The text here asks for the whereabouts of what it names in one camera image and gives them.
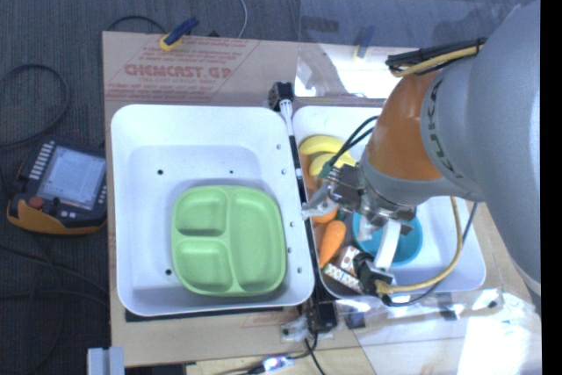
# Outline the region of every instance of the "beige tabletop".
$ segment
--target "beige tabletop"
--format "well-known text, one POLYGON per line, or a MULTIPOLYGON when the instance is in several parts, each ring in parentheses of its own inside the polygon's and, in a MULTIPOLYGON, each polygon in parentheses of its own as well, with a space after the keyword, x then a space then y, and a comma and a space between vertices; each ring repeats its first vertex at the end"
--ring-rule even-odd
MULTIPOLYGON (((103 35, 112 345, 123 347, 127 367, 196 363, 187 365, 186 372, 209 375, 249 368, 269 355, 298 354, 305 350, 304 344, 284 343, 280 330, 282 324, 298 316, 295 307, 166 320, 126 319, 116 279, 111 120, 119 108, 129 104, 264 106, 273 83, 294 83, 303 56, 317 58, 321 66, 327 64, 330 52, 351 59, 353 48, 326 51, 318 45, 304 48, 292 42, 190 36, 183 38, 179 48, 165 53, 158 47, 159 39, 159 35, 143 33, 104 32, 103 35)), ((380 92, 380 99, 366 102, 368 105, 381 105, 396 83, 384 69, 388 54, 386 48, 369 51, 371 76, 380 77, 380 85, 385 88, 380 92)), ((325 98, 300 98, 297 104, 299 101, 321 105, 327 102, 325 98)), ((363 105, 365 100, 340 96, 329 103, 363 105)), ((474 227, 486 261, 485 285, 510 292, 527 305, 529 293, 509 261, 485 207, 479 209, 474 227)), ((423 327, 424 331, 418 336, 402 333, 401 338, 400 333, 394 336, 375 333, 377 337, 373 338, 368 331, 349 330, 340 316, 333 333, 319 340, 315 354, 327 373, 402 373, 398 368, 404 365, 400 355, 405 352, 412 363, 411 371, 403 373, 448 373, 442 369, 458 367, 463 351, 467 351, 466 320, 453 325, 451 321, 434 317, 424 321, 419 315, 401 321, 379 317, 375 328, 382 329, 385 325, 400 330, 405 324, 406 330, 423 327), (426 323, 431 323, 431 327, 427 328, 426 323), (436 356, 436 349, 440 349, 437 352, 440 357, 436 356), (382 355, 393 357, 381 358, 382 355)), ((535 346, 529 359, 538 361, 540 325, 538 331, 534 319, 524 325, 525 330, 530 330, 535 346)), ((296 362, 289 373, 315 373, 312 358, 296 362)))

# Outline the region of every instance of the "yellow banana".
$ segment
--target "yellow banana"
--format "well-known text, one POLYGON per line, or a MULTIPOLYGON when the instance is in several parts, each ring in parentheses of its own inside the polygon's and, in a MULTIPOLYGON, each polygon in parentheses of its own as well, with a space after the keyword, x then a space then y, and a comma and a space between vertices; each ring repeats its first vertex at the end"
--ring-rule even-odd
POLYGON ((299 152, 303 155, 314 155, 319 153, 337 153, 342 148, 343 141, 327 134, 315 134, 304 139, 299 146, 299 152))
MULTIPOLYGON (((316 156, 316 158, 314 158, 313 161, 310 163, 310 168, 308 169, 308 173, 313 177, 317 177, 320 174, 322 168, 324 167, 324 164, 326 164, 328 160, 334 155, 335 154, 332 153, 324 153, 316 156)), ((349 166, 355 166, 356 163, 357 161, 355 160, 355 158, 343 154, 337 159, 334 165, 336 166, 336 168, 341 168, 343 164, 348 164, 349 166)))

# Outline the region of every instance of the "blue bowl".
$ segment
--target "blue bowl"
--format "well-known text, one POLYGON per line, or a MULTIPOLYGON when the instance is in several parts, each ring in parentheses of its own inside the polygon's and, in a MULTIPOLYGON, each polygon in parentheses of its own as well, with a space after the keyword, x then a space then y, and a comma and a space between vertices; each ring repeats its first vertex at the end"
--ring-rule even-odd
MULTIPOLYGON (((372 239, 369 241, 357 240, 357 233, 359 232, 359 222, 361 221, 361 214, 353 214, 353 239, 357 245, 357 248, 363 252, 368 252, 374 256, 377 254, 378 246, 380 245, 380 239, 383 235, 382 228, 372 234, 372 239)), ((403 264, 409 263, 420 253, 423 242, 422 225, 418 221, 417 217, 410 220, 408 225, 414 227, 414 229, 407 235, 401 234, 398 238, 398 245, 396 246, 396 252, 394 253, 394 259, 392 266, 401 266, 403 264)))

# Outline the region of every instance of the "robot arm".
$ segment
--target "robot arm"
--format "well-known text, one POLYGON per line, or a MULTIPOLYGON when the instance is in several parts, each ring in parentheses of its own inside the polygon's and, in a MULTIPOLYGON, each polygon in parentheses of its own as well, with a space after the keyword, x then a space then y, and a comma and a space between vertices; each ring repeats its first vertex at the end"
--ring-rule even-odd
POLYGON ((332 177, 330 197, 376 227, 411 219, 434 196, 485 201, 540 313, 539 85, 540 0, 475 56, 404 76, 361 162, 332 177))

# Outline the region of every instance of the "green plate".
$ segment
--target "green plate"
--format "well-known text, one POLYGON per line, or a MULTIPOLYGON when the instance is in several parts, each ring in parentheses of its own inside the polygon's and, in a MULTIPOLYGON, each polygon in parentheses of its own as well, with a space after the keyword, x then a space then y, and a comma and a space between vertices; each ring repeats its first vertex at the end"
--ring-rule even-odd
POLYGON ((174 205, 172 257, 177 276, 190 291, 213 296, 273 291, 286 266, 276 201, 246 186, 189 189, 174 205))

